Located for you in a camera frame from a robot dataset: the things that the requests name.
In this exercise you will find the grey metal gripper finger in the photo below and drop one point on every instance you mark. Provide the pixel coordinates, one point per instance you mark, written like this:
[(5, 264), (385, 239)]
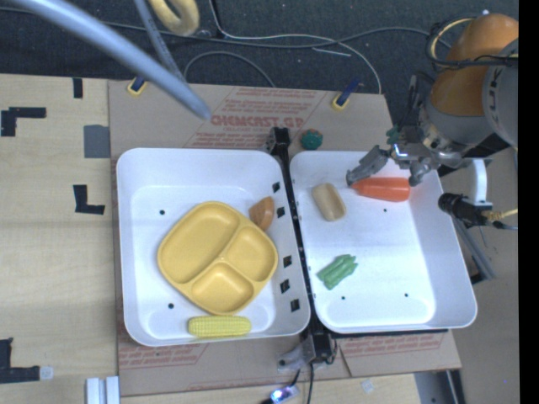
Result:
[(370, 162), (420, 171)]

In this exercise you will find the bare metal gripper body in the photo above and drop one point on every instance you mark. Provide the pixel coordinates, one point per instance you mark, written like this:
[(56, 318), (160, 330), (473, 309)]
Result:
[(421, 147)]

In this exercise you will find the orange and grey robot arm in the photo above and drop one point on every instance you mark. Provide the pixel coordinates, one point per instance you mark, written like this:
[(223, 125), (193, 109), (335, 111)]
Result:
[(467, 86)]

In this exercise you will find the orange carrot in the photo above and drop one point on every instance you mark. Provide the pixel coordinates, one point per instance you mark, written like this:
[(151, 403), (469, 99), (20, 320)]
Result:
[(385, 189)]

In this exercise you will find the beige bread bun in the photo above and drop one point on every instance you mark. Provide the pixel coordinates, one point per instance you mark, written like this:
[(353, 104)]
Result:
[(328, 202)]

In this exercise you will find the green round toy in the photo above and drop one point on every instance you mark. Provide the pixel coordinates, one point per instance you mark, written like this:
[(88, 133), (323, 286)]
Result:
[(311, 139)]

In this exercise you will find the white plastic tray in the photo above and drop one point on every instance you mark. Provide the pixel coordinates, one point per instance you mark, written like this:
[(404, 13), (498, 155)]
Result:
[(168, 175), (391, 259)]

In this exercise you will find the thin black rod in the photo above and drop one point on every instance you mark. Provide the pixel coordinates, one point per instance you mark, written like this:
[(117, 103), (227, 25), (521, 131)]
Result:
[(300, 234)]

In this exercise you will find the green asparagus bundle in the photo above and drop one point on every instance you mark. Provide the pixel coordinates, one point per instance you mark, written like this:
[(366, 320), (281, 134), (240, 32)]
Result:
[(337, 272)]

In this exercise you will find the orange-brown croissant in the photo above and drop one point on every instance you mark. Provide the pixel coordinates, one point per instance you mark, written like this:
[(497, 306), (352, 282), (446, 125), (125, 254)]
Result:
[(263, 213)]

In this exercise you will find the yellow divided plate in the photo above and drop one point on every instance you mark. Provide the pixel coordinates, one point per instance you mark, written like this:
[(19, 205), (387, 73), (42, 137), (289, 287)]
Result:
[(202, 242)]

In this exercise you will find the brown cardboard board, red print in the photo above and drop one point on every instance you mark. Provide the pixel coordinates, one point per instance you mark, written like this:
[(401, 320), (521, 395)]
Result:
[(168, 120)]

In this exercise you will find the yellow corn cob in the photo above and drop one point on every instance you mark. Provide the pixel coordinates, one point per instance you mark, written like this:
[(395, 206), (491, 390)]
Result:
[(219, 326)]

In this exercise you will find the black cylinder on white bracket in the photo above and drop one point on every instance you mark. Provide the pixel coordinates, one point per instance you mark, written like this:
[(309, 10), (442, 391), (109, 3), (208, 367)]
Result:
[(461, 206)]

